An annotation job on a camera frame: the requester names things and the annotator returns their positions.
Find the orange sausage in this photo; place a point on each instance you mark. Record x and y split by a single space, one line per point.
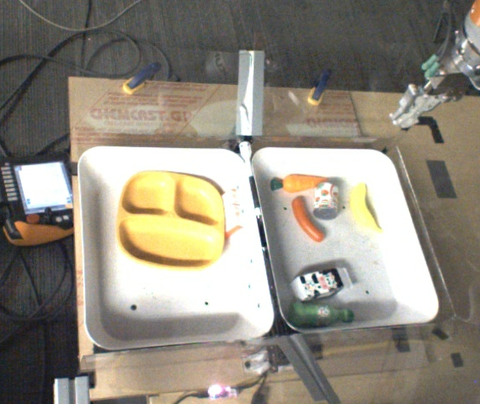
306 221

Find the brown cardboard board red print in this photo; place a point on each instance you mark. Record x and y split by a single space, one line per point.
442 234

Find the white can orange print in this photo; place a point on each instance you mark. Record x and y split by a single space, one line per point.
325 199

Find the yellow divided plate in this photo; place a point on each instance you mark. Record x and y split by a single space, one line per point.
168 234

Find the white carton black print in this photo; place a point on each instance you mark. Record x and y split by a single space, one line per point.
319 284

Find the green bottle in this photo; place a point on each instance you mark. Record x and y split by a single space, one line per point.
313 315

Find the orange carrot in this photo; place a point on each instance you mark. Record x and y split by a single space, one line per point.
303 183

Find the white plastic tray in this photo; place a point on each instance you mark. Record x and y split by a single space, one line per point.
362 267
172 305

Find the yellow banana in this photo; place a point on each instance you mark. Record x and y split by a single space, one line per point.
364 211

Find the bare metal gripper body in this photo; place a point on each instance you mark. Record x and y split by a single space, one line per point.
467 63

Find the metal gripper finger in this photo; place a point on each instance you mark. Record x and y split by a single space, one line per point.
408 99
422 107

